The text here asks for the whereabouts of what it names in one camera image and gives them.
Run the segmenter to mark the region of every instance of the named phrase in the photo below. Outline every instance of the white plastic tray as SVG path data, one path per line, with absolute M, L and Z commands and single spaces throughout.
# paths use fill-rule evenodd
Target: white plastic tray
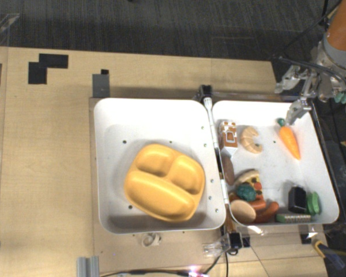
M 232 157 L 236 175 L 259 170 L 264 199 L 278 202 L 280 212 L 287 212 L 288 192 L 294 185 L 302 186 L 306 192 L 317 192 L 321 214 L 313 217 L 313 223 L 332 223 L 338 218 L 339 205 L 313 121 L 306 114 L 292 126 L 302 157 L 298 161 L 278 135 L 280 127 L 276 119 L 285 117 L 288 109 L 288 103 L 221 101 L 214 105 L 213 115 L 217 125 L 222 119 L 235 121 L 238 136 L 247 126 L 253 126 L 259 133 L 255 140 L 263 145 L 264 151 L 252 154 L 239 145 Z
M 103 99 L 95 106 L 94 120 L 99 218 L 107 231 L 210 230 L 224 223 L 219 171 L 208 116 L 201 104 L 192 100 Z M 125 176 L 136 154 L 153 143 L 181 151 L 204 168 L 204 193 L 187 222 L 167 223 L 130 209 L 123 190 Z

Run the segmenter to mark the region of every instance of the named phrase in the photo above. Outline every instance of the wooden table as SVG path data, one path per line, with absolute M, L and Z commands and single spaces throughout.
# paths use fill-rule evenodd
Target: wooden table
M 28 62 L 38 62 L 40 53 L 67 54 L 69 67 L 48 69 L 47 85 L 29 85 Z M 272 93 L 275 84 L 269 62 L 27 48 L 9 48 L 7 62 L 0 277 L 75 276 L 77 258 L 96 252 L 89 128 L 92 74 L 109 70 L 112 96 L 124 97 L 189 97 L 201 84 L 218 91 Z M 278 236 L 255 237 L 253 248 L 230 257 L 230 276 L 326 276 L 323 260 L 311 245 L 300 243 L 297 227 L 278 229 Z M 216 235 L 208 233 L 167 235 L 171 249 L 159 258 L 158 267 L 188 265 L 180 262 L 181 248 L 201 247 L 207 235 Z M 317 237 L 326 243 L 322 234 Z M 105 239 L 114 249 L 116 258 L 110 260 L 116 271 L 139 264 L 149 267 L 153 248 L 142 248 L 137 238 Z M 134 257 L 135 249 L 142 253 L 140 258 Z M 204 259 L 200 249 L 190 254 L 189 262 L 199 266 L 213 261 Z M 107 260 L 100 257 L 101 268 Z M 225 275 L 223 260 L 219 263 L 211 276 Z

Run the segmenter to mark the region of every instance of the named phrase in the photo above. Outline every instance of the yellow divided plate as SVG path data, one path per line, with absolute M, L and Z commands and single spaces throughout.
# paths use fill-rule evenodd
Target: yellow divided plate
M 144 147 L 125 179 L 125 195 L 137 208 L 167 222 L 183 222 L 195 213 L 205 173 L 194 159 L 163 145 Z

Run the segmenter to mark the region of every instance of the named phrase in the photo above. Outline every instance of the orange carrot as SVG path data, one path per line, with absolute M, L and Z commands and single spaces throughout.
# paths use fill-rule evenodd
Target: orange carrot
M 285 146 L 289 149 L 289 151 L 292 153 L 292 155 L 297 159 L 300 160 L 300 151 L 299 146 L 296 141 L 295 135 L 292 132 L 292 129 L 288 126 L 285 126 L 285 120 L 284 119 L 278 119 L 278 124 L 281 126 L 281 129 L 279 130 L 279 135 L 285 144 Z

